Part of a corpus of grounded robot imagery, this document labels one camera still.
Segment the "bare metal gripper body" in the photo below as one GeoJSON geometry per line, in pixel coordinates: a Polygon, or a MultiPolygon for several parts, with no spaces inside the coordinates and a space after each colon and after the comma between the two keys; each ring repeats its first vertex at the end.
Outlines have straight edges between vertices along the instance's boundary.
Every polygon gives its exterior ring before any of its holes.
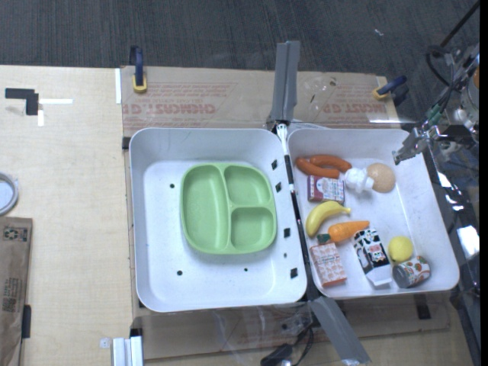
{"type": "Polygon", "coordinates": [[[476,86],[467,86],[451,98],[438,128],[442,136],[457,141],[479,141],[479,89],[476,86]]]}

